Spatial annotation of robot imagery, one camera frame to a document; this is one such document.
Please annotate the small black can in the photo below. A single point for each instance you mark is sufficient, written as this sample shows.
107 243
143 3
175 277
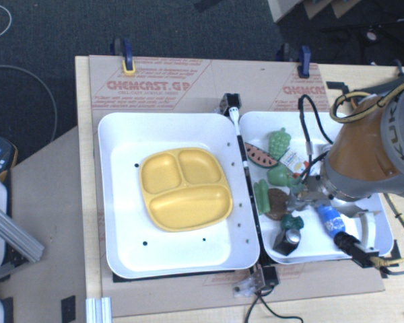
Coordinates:
286 242

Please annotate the black cylinder on white bracket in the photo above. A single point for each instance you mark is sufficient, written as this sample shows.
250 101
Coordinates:
351 244

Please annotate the yellow divided plate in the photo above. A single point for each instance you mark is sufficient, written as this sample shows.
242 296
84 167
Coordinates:
188 200

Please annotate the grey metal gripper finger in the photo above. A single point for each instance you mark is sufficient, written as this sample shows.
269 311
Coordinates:
314 206
295 204

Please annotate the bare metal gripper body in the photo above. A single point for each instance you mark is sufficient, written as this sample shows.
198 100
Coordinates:
318 188

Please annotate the thin black and white rod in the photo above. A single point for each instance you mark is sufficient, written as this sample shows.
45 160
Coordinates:
245 160

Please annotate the white and orange carton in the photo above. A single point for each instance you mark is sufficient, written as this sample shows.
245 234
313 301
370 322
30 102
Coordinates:
294 161

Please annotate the blue plastic bottle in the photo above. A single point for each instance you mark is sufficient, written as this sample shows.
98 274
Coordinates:
331 222

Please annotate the white plastic tray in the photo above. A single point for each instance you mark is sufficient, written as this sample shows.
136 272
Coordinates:
316 251
121 197

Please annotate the green toy broccoli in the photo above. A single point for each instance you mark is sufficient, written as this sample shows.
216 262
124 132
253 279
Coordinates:
292 221

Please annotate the brown cardboard board red print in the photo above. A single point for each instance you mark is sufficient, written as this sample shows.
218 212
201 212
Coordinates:
188 79

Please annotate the green toy asparagus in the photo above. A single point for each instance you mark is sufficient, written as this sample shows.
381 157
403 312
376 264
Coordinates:
262 197

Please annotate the green toy grapes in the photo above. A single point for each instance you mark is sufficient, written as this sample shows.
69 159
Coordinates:
278 143

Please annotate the brown biscuit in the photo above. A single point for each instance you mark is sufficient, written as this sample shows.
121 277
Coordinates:
277 202

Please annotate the green toy pepper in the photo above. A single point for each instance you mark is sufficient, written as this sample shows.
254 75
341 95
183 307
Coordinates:
278 176

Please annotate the red watermelon slice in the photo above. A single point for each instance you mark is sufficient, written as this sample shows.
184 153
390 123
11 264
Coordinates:
259 156

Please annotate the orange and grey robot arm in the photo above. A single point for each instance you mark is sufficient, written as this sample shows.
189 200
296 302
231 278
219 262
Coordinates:
363 150

